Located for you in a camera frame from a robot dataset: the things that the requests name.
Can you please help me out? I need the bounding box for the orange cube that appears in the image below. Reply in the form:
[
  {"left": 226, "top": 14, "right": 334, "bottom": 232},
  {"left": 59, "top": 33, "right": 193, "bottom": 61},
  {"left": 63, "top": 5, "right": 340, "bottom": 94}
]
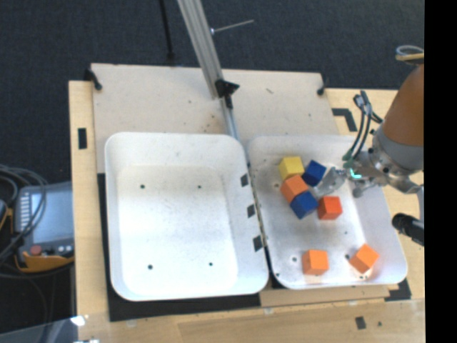
[
  {"left": 280, "top": 175, "right": 310, "bottom": 203},
  {"left": 348, "top": 243, "right": 381, "bottom": 274},
  {"left": 301, "top": 249, "right": 330, "bottom": 277},
  {"left": 316, "top": 195, "right": 343, "bottom": 221}
]

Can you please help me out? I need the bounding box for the white plastic tray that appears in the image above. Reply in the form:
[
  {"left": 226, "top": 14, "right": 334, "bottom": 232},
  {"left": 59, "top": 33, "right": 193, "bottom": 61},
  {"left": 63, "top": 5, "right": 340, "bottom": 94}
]
[
  {"left": 246, "top": 134, "right": 408, "bottom": 291},
  {"left": 104, "top": 131, "right": 270, "bottom": 302}
]

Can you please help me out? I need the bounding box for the yellow cube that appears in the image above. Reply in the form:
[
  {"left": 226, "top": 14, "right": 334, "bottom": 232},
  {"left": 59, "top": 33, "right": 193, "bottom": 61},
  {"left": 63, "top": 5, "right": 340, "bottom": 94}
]
[{"left": 278, "top": 156, "right": 305, "bottom": 181}]

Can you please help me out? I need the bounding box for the pale flat board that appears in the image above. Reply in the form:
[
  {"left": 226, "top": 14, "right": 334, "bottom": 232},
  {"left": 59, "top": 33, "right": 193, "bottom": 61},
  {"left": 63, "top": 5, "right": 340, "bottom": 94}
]
[{"left": 89, "top": 62, "right": 401, "bottom": 309}]

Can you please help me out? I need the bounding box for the black cylinder on white bracket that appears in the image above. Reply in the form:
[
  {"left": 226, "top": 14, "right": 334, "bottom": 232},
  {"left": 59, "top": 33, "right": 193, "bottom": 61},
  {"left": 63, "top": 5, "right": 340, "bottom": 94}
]
[{"left": 391, "top": 186, "right": 425, "bottom": 247}]

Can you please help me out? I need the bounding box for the blue cube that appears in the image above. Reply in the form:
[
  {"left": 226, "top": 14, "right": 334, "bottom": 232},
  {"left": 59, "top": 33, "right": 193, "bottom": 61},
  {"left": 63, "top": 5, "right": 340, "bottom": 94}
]
[
  {"left": 301, "top": 159, "right": 328, "bottom": 187},
  {"left": 288, "top": 190, "right": 319, "bottom": 220}
]

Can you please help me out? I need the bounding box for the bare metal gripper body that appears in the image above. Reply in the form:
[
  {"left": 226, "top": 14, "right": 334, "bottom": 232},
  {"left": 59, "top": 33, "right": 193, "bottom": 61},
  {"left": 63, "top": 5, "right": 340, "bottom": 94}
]
[{"left": 351, "top": 146, "right": 425, "bottom": 194}]

